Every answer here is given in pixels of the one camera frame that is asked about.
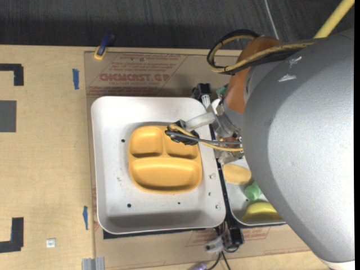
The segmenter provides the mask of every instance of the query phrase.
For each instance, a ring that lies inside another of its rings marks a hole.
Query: yellow cable
[[[342,0],[335,9],[335,11],[330,15],[324,25],[320,28],[318,33],[316,33],[314,38],[324,38],[329,36],[329,34],[333,31],[333,29],[337,26],[337,24],[345,16],[345,14],[350,10],[354,3],[355,0]]]
[[[185,129],[179,127],[178,125],[176,124],[170,124],[169,125],[169,128],[170,130],[177,130],[177,131],[180,131],[181,133],[185,134],[185,135],[188,135],[188,136],[191,136],[191,137],[195,137],[193,134],[191,134],[190,132],[186,131]],[[229,147],[220,147],[220,146],[216,146],[216,145],[212,145],[210,143],[207,143],[207,142],[199,142],[201,144],[204,144],[208,147],[211,147],[211,148],[214,148],[214,149],[217,149],[217,150],[221,150],[221,151],[230,151],[230,152],[241,152],[243,151],[242,148],[229,148]]]
[[[217,72],[217,73],[227,72],[227,71],[231,71],[231,70],[233,70],[235,68],[242,67],[242,66],[246,65],[247,63],[253,62],[253,61],[255,61],[255,60],[259,59],[259,58],[262,58],[262,57],[264,57],[266,55],[276,53],[276,52],[282,52],[282,51],[285,51],[285,50],[300,50],[300,49],[308,47],[308,46],[310,46],[310,45],[312,45],[312,44],[314,44],[316,42],[317,41],[279,45],[279,46],[275,46],[275,47],[266,49],[264,51],[260,51],[260,52],[258,52],[256,54],[253,54],[250,57],[248,57],[246,59],[243,59],[243,60],[241,60],[240,62],[238,62],[238,63],[236,63],[234,65],[226,66],[226,67],[223,67],[223,68],[217,68],[217,67],[215,67],[213,65],[210,65],[210,68],[211,68],[212,71]],[[211,55],[210,55],[211,58],[213,58],[215,56],[216,51],[211,53]]]

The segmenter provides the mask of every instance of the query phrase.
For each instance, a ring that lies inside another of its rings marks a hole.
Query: white tray
[[[191,98],[101,97],[91,107],[97,187],[97,215],[113,234],[216,227],[226,210],[214,151],[199,144],[202,180],[180,194],[137,188],[128,171],[128,140],[144,125],[168,125],[205,113]],[[196,130],[210,140],[207,126]]]

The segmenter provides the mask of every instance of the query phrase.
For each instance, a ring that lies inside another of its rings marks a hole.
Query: yellow pole
[[[354,3],[355,0],[342,0],[335,11],[326,20],[325,24],[320,28],[318,33],[316,33],[314,38],[324,38],[329,36]]]

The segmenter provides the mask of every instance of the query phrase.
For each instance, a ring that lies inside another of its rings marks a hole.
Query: blue and orange clip
[[[98,60],[102,60],[107,51],[107,46],[113,46],[114,40],[115,40],[115,35],[111,34],[110,31],[106,32],[100,43],[100,46],[98,46],[95,50],[94,57]]]

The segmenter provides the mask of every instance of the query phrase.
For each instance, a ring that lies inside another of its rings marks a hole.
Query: gray square
[[[16,132],[16,101],[0,100],[0,132]]]

